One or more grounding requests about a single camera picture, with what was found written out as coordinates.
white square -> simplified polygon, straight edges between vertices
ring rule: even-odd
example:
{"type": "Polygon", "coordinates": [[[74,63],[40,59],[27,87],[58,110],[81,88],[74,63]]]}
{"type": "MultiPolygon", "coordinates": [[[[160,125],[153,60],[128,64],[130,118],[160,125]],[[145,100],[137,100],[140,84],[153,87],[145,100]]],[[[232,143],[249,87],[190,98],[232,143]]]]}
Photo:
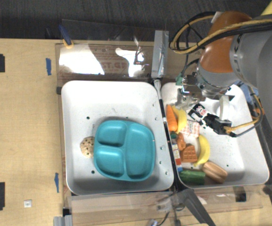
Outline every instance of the white square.
{"type": "Polygon", "coordinates": [[[24,208],[30,208],[32,207],[32,200],[24,200],[24,208]]]}

green vegetable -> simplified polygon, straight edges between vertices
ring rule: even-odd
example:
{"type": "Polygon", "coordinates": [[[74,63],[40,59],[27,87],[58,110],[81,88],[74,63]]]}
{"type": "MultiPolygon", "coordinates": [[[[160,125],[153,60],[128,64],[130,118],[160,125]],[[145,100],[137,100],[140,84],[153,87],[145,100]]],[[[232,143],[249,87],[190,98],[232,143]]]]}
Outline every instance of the green vegetable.
{"type": "Polygon", "coordinates": [[[184,170],[179,173],[180,179],[185,184],[204,185],[205,173],[202,171],[184,170]]]}

light wood surface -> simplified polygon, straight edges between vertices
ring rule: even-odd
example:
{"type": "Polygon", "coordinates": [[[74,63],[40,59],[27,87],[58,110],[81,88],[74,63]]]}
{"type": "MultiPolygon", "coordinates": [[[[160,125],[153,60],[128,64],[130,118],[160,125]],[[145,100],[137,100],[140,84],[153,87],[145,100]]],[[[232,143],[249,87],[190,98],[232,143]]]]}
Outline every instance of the light wood surface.
{"type": "MultiPolygon", "coordinates": [[[[6,184],[0,226],[48,226],[62,215],[64,204],[55,44],[59,40],[0,39],[6,72],[0,73],[0,182],[6,184]],[[52,61],[52,75],[46,71],[52,61]],[[59,174],[59,193],[54,182],[59,174]],[[32,200],[24,208],[24,200],[32,200]]],[[[184,57],[169,53],[169,65],[183,66],[184,57]]],[[[174,67],[172,73],[179,72],[174,67]]],[[[272,205],[267,195],[254,210],[212,213],[217,225],[272,225],[272,205]]],[[[183,225],[197,225],[193,216],[183,225]]],[[[145,225],[147,221],[112,224],[145,225]]],[[[173,225],[169,219],[165,226],[173,225]]]]}

cookie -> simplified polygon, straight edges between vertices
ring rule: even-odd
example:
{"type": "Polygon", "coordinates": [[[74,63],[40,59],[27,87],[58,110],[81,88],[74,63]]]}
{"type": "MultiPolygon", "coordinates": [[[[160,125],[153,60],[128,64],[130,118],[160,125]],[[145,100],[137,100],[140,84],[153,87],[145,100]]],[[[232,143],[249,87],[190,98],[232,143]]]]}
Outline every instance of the cookie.
{"type": "Polygon", "coordinates": [[[86,137],[80,143],[81,152],[87,158],[94,156],[94,139],[94,137],[86,137]]]}

blue tape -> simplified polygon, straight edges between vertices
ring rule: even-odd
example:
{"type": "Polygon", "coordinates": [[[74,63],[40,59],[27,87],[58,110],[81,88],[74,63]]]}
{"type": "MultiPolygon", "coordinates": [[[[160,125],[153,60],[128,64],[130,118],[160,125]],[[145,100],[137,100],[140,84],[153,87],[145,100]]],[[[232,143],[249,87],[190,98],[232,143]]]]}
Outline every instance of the blue tape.
{"type": "Polygon", "coordinates": [[[57,193],[59,193],[59,179],[58,179],[58,173],[57,172],[55,172],[54,181],[55,181],[57,193]]]}
{"type": "Polygon", "coordinates": [[[52,69],[51,60],[49,58],[46,58],[46,68],[47,68],[48,75],[52,75],[51,74],[51,69],[52,69]]]}

